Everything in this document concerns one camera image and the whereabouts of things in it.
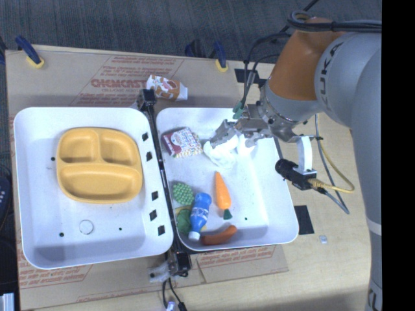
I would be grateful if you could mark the green grapes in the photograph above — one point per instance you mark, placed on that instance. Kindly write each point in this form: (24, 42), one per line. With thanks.
(183, 193)

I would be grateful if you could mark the brown cardboard board red print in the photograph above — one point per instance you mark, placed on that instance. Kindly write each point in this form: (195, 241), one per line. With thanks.
(81, 76)

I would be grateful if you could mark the black cylinder on white bracket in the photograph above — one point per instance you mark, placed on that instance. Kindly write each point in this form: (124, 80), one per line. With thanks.
(293, 172)

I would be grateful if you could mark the orange carrot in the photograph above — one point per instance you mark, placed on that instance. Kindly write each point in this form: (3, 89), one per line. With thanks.
(222, 193)

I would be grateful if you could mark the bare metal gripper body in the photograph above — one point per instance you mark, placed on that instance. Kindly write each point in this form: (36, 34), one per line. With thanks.
(259, 122)

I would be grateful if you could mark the brown sausage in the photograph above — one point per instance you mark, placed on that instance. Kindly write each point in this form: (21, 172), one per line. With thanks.
(220, 236)

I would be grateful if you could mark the white plastic tray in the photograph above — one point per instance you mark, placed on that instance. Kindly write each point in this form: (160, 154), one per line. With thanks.
(97, 232)
(259, 202)

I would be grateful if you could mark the blue bottle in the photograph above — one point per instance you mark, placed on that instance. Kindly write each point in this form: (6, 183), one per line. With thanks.
(200, 214)

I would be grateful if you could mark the white and brown carton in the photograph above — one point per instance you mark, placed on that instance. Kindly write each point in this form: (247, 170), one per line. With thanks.
(167, 87)

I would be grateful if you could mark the thin black rod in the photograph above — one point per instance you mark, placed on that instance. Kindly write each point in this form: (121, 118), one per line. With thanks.
(161, 170)

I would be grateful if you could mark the yellow divided plate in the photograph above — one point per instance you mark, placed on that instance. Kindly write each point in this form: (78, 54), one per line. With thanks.
(100, 180)

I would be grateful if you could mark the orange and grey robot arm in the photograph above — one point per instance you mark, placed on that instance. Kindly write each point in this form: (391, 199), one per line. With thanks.
(353, 86)

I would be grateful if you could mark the green broccoli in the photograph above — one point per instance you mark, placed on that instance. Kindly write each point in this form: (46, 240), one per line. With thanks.
(183, 222)

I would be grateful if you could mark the red and white packet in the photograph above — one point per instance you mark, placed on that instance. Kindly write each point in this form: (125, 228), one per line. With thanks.
(181, 142)

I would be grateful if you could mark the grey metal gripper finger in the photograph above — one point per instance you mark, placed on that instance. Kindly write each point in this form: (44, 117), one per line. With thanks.
(252, 139)
(225, 131)

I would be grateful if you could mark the white cloth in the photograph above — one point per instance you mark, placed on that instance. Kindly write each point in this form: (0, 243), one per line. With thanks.
(222, 154)

